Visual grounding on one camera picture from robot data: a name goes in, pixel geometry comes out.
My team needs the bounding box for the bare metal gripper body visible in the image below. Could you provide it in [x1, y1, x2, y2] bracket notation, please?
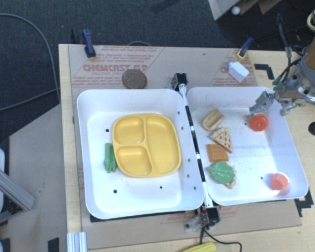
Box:
[274, 77, 315, 106]

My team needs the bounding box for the orange toy tomato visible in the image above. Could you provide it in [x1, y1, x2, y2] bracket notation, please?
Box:
[249, 113, 269, 132]

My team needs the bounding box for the white small carton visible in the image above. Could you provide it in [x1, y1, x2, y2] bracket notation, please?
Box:
[227, 60, 250, 83]

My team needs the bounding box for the tan toy bread bun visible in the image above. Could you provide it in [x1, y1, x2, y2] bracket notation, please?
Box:
[201, 108, 225, 132]

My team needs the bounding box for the toy pizza slice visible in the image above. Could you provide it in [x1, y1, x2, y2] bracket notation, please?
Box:
[209, 127, 233, 154]

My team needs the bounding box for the white plastic tray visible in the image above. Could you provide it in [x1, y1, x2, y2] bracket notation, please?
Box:
[186, 86, 309, 207]
[76, 88, 206, 220]

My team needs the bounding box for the orange toy waffle biscuit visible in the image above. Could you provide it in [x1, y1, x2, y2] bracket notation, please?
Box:
[206, 143, 230, 163]

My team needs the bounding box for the thin black and white rod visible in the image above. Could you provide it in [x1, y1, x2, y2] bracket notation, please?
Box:
[178, 83, 213, 208]

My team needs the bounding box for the toy sandwich with green lettuce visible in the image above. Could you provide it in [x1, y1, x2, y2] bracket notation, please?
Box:
[208, 161, 237, 190]

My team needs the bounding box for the brown cardboard board red print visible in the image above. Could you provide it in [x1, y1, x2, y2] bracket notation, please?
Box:
[68, 45, 303, 249]

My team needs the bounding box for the yellow divided plate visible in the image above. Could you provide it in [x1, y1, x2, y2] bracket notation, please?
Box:
[111, 113, 182, 179]

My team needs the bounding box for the brown round biscuit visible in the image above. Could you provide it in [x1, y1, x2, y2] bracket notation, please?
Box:
[121, 68, 148, 90]

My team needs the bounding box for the green toy asparagus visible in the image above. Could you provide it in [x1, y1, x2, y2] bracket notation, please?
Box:
[103, 142, 118, 174]

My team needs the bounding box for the black block with thin wires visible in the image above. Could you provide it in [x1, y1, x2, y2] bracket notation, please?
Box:
[171, 72, 188, 91]
[198, 206, 222, 230]

